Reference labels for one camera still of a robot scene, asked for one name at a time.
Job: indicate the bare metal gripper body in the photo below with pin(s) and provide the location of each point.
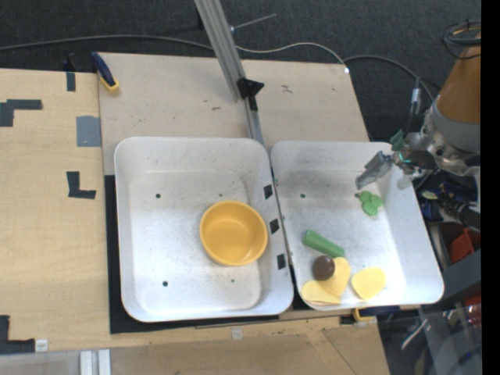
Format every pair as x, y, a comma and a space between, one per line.
449, 156

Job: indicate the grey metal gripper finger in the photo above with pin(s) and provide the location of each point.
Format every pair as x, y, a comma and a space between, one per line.
404, 180
373, 170

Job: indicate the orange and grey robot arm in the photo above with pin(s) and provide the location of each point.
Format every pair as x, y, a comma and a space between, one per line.
463, 92

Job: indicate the green grapes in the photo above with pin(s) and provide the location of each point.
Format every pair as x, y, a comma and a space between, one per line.
370, 204

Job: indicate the white plastic tray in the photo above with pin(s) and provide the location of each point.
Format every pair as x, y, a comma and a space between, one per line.
176, 233
351, 229

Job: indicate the green cucumber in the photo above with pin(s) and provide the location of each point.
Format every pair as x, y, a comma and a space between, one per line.
322, 243

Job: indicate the yellow potato crisp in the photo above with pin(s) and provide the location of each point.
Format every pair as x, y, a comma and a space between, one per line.
316, 294
340, 277
368, 283

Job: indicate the brown chocolate ball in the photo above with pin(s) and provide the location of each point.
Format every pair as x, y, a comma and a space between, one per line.
323, 268

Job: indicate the yellow bowl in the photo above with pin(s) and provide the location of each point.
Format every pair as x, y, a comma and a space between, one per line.
233, 233

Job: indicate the pale wood board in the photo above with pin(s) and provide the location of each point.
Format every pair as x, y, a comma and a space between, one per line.
176, 104

